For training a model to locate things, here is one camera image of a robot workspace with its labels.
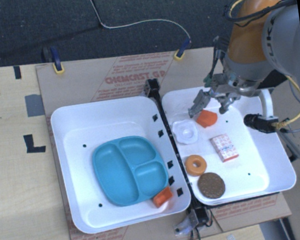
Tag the pink and white carton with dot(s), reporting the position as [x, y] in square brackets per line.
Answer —
[224, 147]

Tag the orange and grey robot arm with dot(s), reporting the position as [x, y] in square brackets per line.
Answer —
[265, 36]

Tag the blue divided plate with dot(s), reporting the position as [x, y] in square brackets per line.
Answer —
[129, 169]

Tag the brown cardboard board red print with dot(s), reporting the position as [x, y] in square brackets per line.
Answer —
[83, 81]

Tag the orange doughnut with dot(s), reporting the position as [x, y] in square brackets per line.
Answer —
[195, 165]

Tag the brown round biscuit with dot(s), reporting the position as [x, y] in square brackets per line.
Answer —
[211, 185]

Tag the orange carrot piece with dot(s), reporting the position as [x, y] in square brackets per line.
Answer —
[162, 197]
[206, 118]

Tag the white fried egg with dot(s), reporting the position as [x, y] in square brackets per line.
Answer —
[185, 131]

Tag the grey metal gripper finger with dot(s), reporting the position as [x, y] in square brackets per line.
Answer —
[224, 106]
[199, 103]

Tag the thin black rod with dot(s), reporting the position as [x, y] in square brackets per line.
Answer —
[173, 141]

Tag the black cylinder on white bracket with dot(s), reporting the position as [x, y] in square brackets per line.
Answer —
[261, 117]

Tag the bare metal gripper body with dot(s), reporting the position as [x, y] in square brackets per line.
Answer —
[229, 84]

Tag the white plastic tray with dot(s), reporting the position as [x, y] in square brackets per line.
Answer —
[255, 162]
[79, 165]

